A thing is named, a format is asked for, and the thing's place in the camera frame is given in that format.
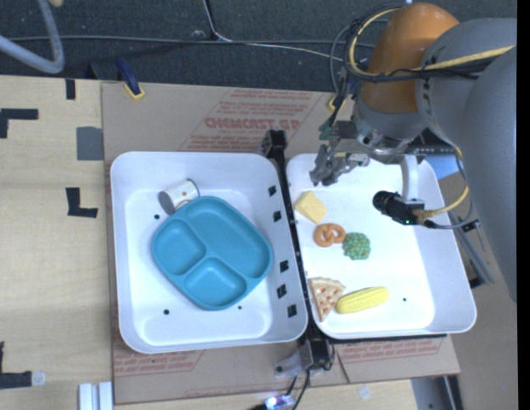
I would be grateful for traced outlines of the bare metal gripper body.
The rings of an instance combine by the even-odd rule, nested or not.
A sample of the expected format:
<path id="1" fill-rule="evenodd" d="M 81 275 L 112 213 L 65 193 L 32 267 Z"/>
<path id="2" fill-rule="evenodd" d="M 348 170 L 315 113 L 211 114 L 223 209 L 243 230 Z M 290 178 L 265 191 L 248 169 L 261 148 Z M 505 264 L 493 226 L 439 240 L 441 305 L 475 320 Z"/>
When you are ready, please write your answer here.
<path id="1" fill-rule="evenodd" d="M 400 163 L 410 142 L 388 137 L 362 120 L 336 121 L 329 134 L 329 147 L 335 154 L 365 154 L 383 164 Z"/>

